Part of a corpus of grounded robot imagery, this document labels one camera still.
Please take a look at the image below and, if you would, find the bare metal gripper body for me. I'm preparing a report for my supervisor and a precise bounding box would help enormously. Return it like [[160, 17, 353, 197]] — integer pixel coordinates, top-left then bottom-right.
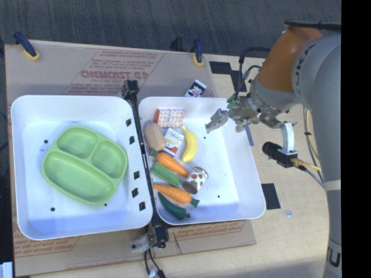
[[227, 95, 290, 129]]

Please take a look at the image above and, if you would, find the yellow banana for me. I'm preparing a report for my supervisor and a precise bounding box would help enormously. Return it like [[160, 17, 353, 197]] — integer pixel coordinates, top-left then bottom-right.
[[180, 125, 199, 163]]

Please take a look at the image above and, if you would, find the white plastic tray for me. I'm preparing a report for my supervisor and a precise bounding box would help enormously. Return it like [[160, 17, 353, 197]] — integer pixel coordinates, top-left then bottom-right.
[[10, 94, 154, 241], [138, 96, 267, 226]]

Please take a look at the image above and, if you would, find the orange and white carton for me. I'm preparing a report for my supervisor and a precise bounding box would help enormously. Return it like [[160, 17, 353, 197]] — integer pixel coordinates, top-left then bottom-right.
[[155, 108, 186, 129]]

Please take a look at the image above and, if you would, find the white yellow and red carton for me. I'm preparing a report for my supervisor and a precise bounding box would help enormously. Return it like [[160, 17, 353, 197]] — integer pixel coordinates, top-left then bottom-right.
[[161, 127, 186, 158]]

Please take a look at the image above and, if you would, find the orange carrot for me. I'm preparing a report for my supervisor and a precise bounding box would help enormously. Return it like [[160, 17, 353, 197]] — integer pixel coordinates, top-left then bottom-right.
[[152, 183, 201, 209], [149, 149, 190, 177]]

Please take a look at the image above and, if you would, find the white can with tomato print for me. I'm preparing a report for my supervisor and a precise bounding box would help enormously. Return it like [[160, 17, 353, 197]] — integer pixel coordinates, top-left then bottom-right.
[[181, 166, 209, 195]]

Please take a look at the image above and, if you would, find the tan bread roll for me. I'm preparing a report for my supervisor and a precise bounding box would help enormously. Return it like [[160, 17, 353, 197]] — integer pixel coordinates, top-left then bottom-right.
[[144, 122, 166, 152]]

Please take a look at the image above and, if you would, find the light green cucumber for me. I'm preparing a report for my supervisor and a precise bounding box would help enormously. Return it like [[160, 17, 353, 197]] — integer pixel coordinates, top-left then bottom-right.
[[150, 162, 182, 188]]

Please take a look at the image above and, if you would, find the thin black rod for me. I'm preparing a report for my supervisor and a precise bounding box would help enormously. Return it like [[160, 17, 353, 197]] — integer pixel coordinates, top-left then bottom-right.
[[129, 96, 159, 228]]

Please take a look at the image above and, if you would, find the dark green pepper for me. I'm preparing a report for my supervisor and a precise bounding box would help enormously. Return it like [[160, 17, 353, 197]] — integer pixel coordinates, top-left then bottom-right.
[[158, 192, 191, 221]]

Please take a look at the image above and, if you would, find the green divided plate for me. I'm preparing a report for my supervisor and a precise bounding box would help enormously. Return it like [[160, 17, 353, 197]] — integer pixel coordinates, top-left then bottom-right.
[[41, 125, 129, 206]]

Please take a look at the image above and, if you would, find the brown cardboard board red print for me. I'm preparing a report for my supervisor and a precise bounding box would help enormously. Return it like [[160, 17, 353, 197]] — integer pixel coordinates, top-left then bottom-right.
[[4, 39, 257, 277]]

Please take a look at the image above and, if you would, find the black cylinder on white bracket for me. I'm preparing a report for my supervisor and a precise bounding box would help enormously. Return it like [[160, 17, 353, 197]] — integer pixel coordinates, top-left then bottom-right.
[[262, 122, 299, 169]]

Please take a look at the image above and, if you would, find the black block with thin wires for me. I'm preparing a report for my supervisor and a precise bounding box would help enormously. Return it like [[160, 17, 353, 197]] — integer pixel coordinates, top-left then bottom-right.
[[146, 225, 170, 248], [121, 79, 140, 100]]

